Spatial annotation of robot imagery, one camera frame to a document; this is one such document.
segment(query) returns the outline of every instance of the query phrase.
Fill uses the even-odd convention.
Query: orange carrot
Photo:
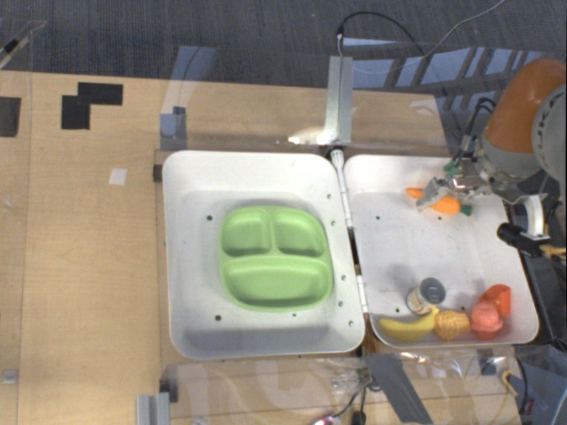
[[[423,197],[423,189],[407,188],[406,193],[417,200]],[[445,195],[437,203],[431,205],[431,208],[444,214],[457,214],[461,211],[461,204],[455,197]]]

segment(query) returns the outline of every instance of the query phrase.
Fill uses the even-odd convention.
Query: yellow banana
[[[413,342],[426,336],[433,330],[437,313],[439,313],[439,309],[433,307],[429,313],[415,321],[404,322],[382,318],[378,323],[387,336],[404,342]]]

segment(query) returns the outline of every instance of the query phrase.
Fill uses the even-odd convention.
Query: green divided plate
[[[229,298],[251,310],[312,308],[333,287],[325,231],[313,215],[295,208],[248,206],[227,214],[219,261]]]

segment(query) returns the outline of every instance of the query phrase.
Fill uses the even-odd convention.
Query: wooden countertop
[[[92,105],[90,130],[62,130],[61,97],[76,95],[79,81],[122,84],[123,104]],[[32,90],[31,101],[25,98],[22,104],[19,136],[0,138],[0,150],[11,156],[11,178],[17,179],[9,182],[4,171],[0,184],[25,194],[29,178],[27,209],[11,211],[26,225],[13,234],[10,249],[0,247],[3,267],[11,253],[24,254],[12,259],[11,269],[0,268],[0,368],[19,370],[17,401],[14,389],[0,385],[0,411],[5,411],[0,422],[13,423],[17,416],[21,425],[133,424],[136,395],[157,392],[160,303],[151,172],[162,109],[183,101],[190,143],[198,147],[229,146],[227,133],[245,134],[232,137],[244,140],[242,149],[249,140],[266,147],[321,126],[324,119],[324,89],[204,82],[172,94],[170,86],[168,81],[0,72],[0,96],[25,97]],[[172,96],[179,97],[172,101]],[[379,143],[385,151],[445,153],[432,103],[424,96],[355,91],[353,141],[363,149]],[[113,169],[127,170],[123,185],[109,183]],[[24,267],[22,299],[22,277],[13,273]],[[4,339],[7,335],[12,340]],[[9,351],[18,339],[19,355]],[[215,364],[186,368],[186,385],[200,392],[195,398],[205,401],[199,396],[205,393],[210,402],[200,411],[212,414],[207,417],[211,424],[307,423],[344,402],[330,394],[328,380],[317,384],[319,390],[309,390],[307,381],[314,375],[304,359],[283,365]],[[478,379],[476,387],[463,388],[455,399],[432,392],[424,400],[431,416],[450,421],[470,414],[486,422],[499,412],[498,421],[519,423],[514,400],[502,386],[492,379],[485,390]],[[302,406],[283,411],[281,405],[293,404],[262,397],[250,387],[262,385],[272,393],[305,392]],[[429,389],[425,383],[416,388]],[[226,394],[224,403],[215,392]],[[196,402],[190,408],[198,410]],[[240,407],[230,409],[236,404]],[[174,417],[185,417],[175,419],[175,425],[191,423],[194,413],[186,407],[172,407]],[[227,412],[236,411],[228,417]],[[367,414],[369,423],[398,423],[378,394],[369,397]]]

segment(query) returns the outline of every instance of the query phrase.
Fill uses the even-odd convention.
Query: toy fruit
[[[481,340],[492,340],[504,323],[494,305],[484,302],[472,307],[470,313],[470,328],[477,333]]]
[[[469,317],[466,313],[445,310],[435,317],[435,333],[443,340],[453,340],[460,334],[470,332]]]
[[[510,315],[512,290],[507,285],[493,285],[478,302],[494,305],[500,315]]]
[[[423,189],[407,188],[406,193],[417,200],[423,197]],[[461,204],[455,197],[445,195],[437,203],[434,203],[430,208],[444,214],[457,214],[461,211]]]
[[[426,336],[433,330],[437,313],[439,313],[439,309],[433,307],[430,313],[411,322],[382,318],[378,324],[387,336],[404,342],[413,342]]]

